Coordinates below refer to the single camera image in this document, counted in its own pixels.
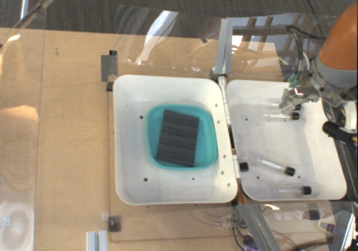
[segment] clear plastic tube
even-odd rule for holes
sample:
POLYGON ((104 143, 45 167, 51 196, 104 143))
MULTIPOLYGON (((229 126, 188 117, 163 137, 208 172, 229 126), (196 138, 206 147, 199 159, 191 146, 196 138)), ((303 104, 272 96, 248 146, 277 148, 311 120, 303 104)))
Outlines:
POLYGON ((265 114, 265 120, 268 122, 288 122, 297 121, 300 119, 298 112, 282 113, 282 112, 269 112, 265 114))
POLYGON ((281 184, 277 187, 277 191, 281 196, 304 196, 311 195, 311 186, 298 186, 293 184, 281 184))
POLYGON ((272 171, 287 174, 288 176, 293 176, 295 174, 294 168, 288 167, 287 165, 280 164, 270 159, 266 159, 261 155, 252 158, 252 165, 262 166, 272 171))

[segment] blue bowl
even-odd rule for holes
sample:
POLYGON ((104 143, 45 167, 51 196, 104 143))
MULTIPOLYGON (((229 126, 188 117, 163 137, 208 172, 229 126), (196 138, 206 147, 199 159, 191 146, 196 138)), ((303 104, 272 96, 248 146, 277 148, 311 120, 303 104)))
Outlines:
POLYGON ((192 171, 203 169, 215 163, 218 157, 218 147, 213 120, 208 112, 196 106, 189 105, 159 105, 153 107, 147 114, 147 144, 150 159, 161 168, 192 171), (199 118, 197 142, 195 149, 195 161, 193 167, 185 167, 179 164, 159 162, 156 160, 159 138, 163 122, 164 110, 181 113, 199 118))

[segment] clear acrylic panel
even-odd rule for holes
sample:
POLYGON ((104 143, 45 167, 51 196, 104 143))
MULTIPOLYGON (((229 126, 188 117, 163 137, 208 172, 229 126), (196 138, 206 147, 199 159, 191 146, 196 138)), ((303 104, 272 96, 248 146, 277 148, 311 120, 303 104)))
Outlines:
POLYGON ((332 16, 240 8, 228 8, 227 15, 233 23, 233 74, 237 78, 256 74, 284 81, 298 65, 298 47, 306 59, 313 59, 336 20, 332 16))
POLYGON ((1 250, 34 248, 44 29, 51 2, 0 0, 1 250))
MULTIPOLYGON (((22 0, 16 3, 20 14, 22 0)), ((281 21, 271 13, 244 12, 228 15, 240 18, 232 20, 236 36, 242 36, 240 43, 233 37, 230 44, 229 79, 284 80, 297 51, 290 44, 286 60, 277 51, 287 42, 285 27, 300 23, 292 15, 281 21), (274 17, 271 25, 283 36, 265 38, 250 31, 258 41, 241 45, 249 17, 264 16, 256 24, 265 26, 267 15, 274 17)), ((107 230, 108 250, 335 250, 340 240, 334 232, 341 236, 343 231, 338 217, 341 210, 354 212, 351 202, 258 205, 245 196, 240 181, 234 201, 218 204, 134 206, 116 192, 111 84, 124 74, 211 78, 226 20, 120 6, 113 16, 115 34, 46 31, 42 52, 41 16, 44 11, 33 20, 36 26, 13 30, 0 51, 0 117, 8 123, 0 126, 0 175, 5 178, 0 179, 0 249, 85 250, 91 242, 96 245, 94 233, 107 230), (20 38, 11 40, 13 34, 20 38), (24 215, 10 213, 10 208, 21 208, 24 215), (322 230, 328 224, 335 226, 333 233, 322 230)), ((10 28, 17 21, 2 23, 10 28)), ((318 35, 314 25, 313 20, 311 29, 300 29, 318 35)), ((313 57, 314 46, 305 42, 303 47, 307 45, 313 57)))

